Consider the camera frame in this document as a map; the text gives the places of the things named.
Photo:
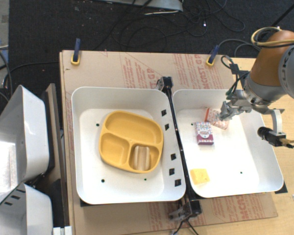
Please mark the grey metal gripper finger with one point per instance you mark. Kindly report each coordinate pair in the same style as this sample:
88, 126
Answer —
223, 111
232, 112

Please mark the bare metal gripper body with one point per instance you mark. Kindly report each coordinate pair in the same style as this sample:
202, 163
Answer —
240, 101

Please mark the clear plastic bottle orange cap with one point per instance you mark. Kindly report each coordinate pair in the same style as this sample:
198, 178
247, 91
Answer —
212, 116

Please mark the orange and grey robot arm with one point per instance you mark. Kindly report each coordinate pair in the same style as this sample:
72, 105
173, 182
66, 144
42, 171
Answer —
272, 65

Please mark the pink and white carton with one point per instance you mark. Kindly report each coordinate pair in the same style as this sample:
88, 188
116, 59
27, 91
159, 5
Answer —
204, 133

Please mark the white plastic tray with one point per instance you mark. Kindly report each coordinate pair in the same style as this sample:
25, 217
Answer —
17, 141
240, 155
24, 214
93, 185

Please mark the thin black rod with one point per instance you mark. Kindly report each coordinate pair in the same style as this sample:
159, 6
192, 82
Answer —
180, 143

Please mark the yellow sponge block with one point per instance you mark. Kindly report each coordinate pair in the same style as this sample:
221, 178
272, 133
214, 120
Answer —
200, 176

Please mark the beige toy hot dog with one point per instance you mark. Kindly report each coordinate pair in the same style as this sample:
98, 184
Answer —
142, 157

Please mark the yellow divided plate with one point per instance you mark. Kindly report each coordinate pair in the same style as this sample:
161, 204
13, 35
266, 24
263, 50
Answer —
117, 141

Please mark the brown cardboard board red print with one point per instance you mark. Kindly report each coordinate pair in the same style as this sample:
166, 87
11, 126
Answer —
117, 67

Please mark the black cylinder on white bracket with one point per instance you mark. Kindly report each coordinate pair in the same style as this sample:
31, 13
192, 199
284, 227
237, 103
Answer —
272, 134

